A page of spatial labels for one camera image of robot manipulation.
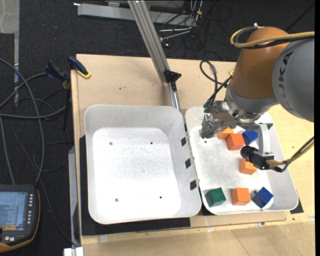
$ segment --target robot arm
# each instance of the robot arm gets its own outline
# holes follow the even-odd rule
[[[276,104],[299,118],[314,122],[314,34],[312,37],[303,33],[288,42],[289,37],[279,28],[255,27],[247,42],[242,44],[225,99],[214,101],[209,114],[204,116],[199,131],[202,138],[212,138],[218,131],[239,126],[257,130],[259,141],[268,141],[268,129],[266,131],[266,126],[256,121]],[[283,43],[273,45],[272,38],[283,38]],[[253,47],[252,42],[261,43]],[[268,161],[274,157],[268,151],[268,143],[259,143],[259,149],[245,146],[241,155],[259,169],[269,169]]]

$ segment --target black floor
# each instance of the black floor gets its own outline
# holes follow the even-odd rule
[[[70,0],[20,0],[19,70],[29,78],[43,73],[54,60],[67,73],[68,57],[75,54],[148,56],[138,27],[133,21],[79,17]],[[171,48],[164,48],[167,58],[237,61],[240,50],[229,44],[231,35],[254,23],[273,26],[289,33],[315,30],[315,8],[296,24],[313,0],[219,0],[204,1],[202,17],[191,34],[172,39]],[[157,24],[157,29],[171,28]],[[13,36],[0,34],[0,58],[13,63]],[[12,92],[13,72],[0,65],[0,104]],[[41,115],[50,114],[65,104],[62,85],[47,77],[30,81]],[[34,116],[35,109],[25,87],[19,92],[17,105],[11,100],[0,113]],[[61,256],[70,248],[70,210],[68,151],[72,146],[72,117],[69,113],[66,131],[60,118],[42,121],[46,153],[39,191],[41,197],[40,226],[34,241],[24,250],[4,253],[18,256]],[[32,184],[41,163],[41,134],[38,121],[3,118],[7,150],[15,182]],[[11,184],[0,139],[0,184]]]

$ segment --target concrete floor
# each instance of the concrete floor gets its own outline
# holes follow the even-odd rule
[[[14,34],[14,63],[19,62],[20,0],[0,0],[0,33]]]

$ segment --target wooden table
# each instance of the wooden table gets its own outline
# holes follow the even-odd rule
[[[71,93],[78,201],[80,202],[79,138],[85,135],[84,113],[92,105],[170,105],[168,88],[160,83],[147,57],[78,54],[91,72],[85,79],[71,71]],[[170,69],[181,73],[177,81],[182,114],[202,106],[214,91],[214,83],[200,71],[199,60],[168,59]],[[235,62],[212,62],[223,82]],[[225,90],[216,99],[223,100]],[[314,135],[314,124],[299,119],[280,105],[269,110],[285,158],[290,158]],[[304,212],[255,212],[190,218],[190,228],[148,232],[81,235],[84,255],[315,255],[314,150],[294,161],[289,170]]]

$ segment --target orange cube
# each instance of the orange cube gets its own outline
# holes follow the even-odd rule
[[[231,192],[232,204],[234,206],[245,206],[251,201],[247,187],[237,187]]]
[[[222,130],[222,131],[218,131],[216,133],[218,139],[225,139],[226,137],[228,137],[229,134],[233,134],[234,133],[234,129],[231,129],[230,127]]]
[[[240,173],[252,175],[256,172],[257,169],[258,168],[255,167],[252,162],[249,162],[244,158],[240,160]]]
[[[225,138],[225,142],[228,150],[240,150],[245,145],[244,137],[241,133],[230,133]]]

